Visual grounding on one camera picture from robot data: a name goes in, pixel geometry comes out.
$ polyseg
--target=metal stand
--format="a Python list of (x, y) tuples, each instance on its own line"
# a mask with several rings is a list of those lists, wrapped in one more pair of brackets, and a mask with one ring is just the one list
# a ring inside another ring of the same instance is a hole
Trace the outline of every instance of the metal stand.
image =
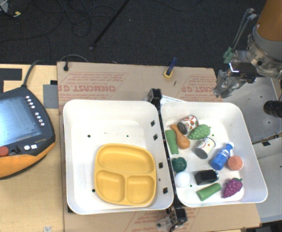
[(116, 12), (116, 14), (112, 17), (112, 19), (109, 21), (107, 26), (104, 28), (104, 30), (100, 33), (100, 35), (94, 40), (92, 45), (90, 46), (90, 50), (94, 50), (98, 41), (101, 39), (101, 37), (104, 35), (104, 33), (109, 29), (109, 27), (112, 25), (112, 23), (116, 20), (116, 18), (119, 16), (119, 14), (122, 12), (122, 10), (126, 7), (126, 5), (129, 3), (130, 0), (126, 0), (121, 8)]
[(174, 231), (174, 229), (177, 226), (181, 226), (181, 225), (183, 225), (184, 223), (187, 222), (187, 215), (186, 215), (186, 211), (183, 208), (181, 201), (178, 198), (177, 191), (176, 191), (176, 186), (175, 186), (174, 176), (173, 176), (173, 170), (172, 170), (172, 164), (171, 164), (170, 155), (169, 155), (169, 151), (168, 151), (167, 140), (166, 140), (166, 136), (165, 136), (165, 130), (164, 130), (164, 125), (163, 125), (163, 121), (162, 121), (162, 116), (161, 116), (161, 112), (160, 112), (160, 100), (161, 100), (161, 98), (162, 98), (162, 93), (161, 93), (161, 89), (159, 89), (159, 88), (152, 88), (147, 95), (148, 102), (153, 104), (158, 111), (161, 133), (162, 133), (162, 137), (163, 137), (166, 157), (168, 159), (168, 167), (169, 167), (169, 173), (170, 173), (171, 183), (172, 183), (172, 187), (173, 187), (174, 200), (173, 200), (172, 206), (169, 207), (169, 209), (166, 210), (168, 215), (164, 219), (158, 221), (156, 226), (157, 226), (157, 229), (161, 226), (164, 226), (165, 229), (167, 228), (169, 232), (172, 232), (172, 231)]

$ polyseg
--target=white tray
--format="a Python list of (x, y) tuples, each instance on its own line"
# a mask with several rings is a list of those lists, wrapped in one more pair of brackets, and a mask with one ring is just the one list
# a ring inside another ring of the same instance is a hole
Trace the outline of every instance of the white tray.
[[(191, 174), (191, 183), (188, 187), (176, 188), (179, 200), (184, 205), (198, 207), (236, 203), (260, 203), (267, 198), (267, 186), (262, 176), (242, 112), (236, 105), (226, 102), (170, 101), (162, 105), (161, 114), (164, 130), (170, 130), (171, 124), (177, 124), (184, 117), (194, 115), (199, 120), (199, 124), (207, 124), (211, 127), (209, 137), (216, 143), (215, 148), (210, 152), (207, 159), (200, 159), (194, 153), (201, 140), (190, 140), (190, 147), (184, 150), (179, 149), (179, 154), (177, 155), (172, 155), (169, 150), (171, 158), (185, 158), (187, 161), (185, 171)], [(194, 174), (200, 170), (212, 169), (210, 161), (228, 141), (232, 141), (235, 145), (234, 149), (231, 150), (231, 155), (241, 156), (244, 161), (244, 167), (239, 171), (231, 171), (227, 167), (218, 171), (219, 179), (217, 182), (222, 186), (222, 190), (208, 199), (200, 201), (196, 191), (211, 184), (198, 186)], [(222, 198), (222, 193), (225, 183), (233, 177), (242, 178), (243, 188), (234, 196), (224, 199)]]
[[(152, 104), (147, 101), (72, 100), (64, 106), (63, 118), (67, 202), (73, 212), (89, 215), (160, 210), (172, 205), (173, 189), (168, 162), (158, 112)], [(96, 153), (101, 146), (114, 143), (139, 146), (153, 155), (157, 186), (155, 197), (149, 205), (109, 203), (94, 191)]]

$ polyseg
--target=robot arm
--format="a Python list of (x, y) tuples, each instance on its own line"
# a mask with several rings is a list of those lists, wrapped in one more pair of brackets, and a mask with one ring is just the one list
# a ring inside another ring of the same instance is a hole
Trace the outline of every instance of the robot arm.
[(236, 50), (247, 22), (257, 15), (248, 9), (246, 23), (240, 25), (231, 47), (224, 54), (227, 71), (220, 70), (213, 92), (226, 98), (235, 89), (253, 83), (257, 77), (282, 79), (282, 0), (267, 0), (252, 33), (248, 36), (247, 50)]

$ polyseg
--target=green toy vegetable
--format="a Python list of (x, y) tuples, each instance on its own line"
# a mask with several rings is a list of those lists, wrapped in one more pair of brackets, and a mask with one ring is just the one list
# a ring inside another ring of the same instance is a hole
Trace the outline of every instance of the green toy vegetable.
[(199, 125), (189, 134), (189, 139), (203, 139), (207, 137), (211, 132), (211, 128), (205, 124)]
[(183, 157), (173, 158), (171, 163), (173, 170), (177, 173), (184, 171), (187, 167), (187, 162)]

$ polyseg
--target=purple grapes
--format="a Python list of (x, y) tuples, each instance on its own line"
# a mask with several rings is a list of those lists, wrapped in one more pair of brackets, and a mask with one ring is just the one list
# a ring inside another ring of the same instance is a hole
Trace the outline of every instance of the purple grapes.
[(224, 189), (223, 198), (228, 198), (236, 194), (243, 187), (242, 179), (232, 178)]

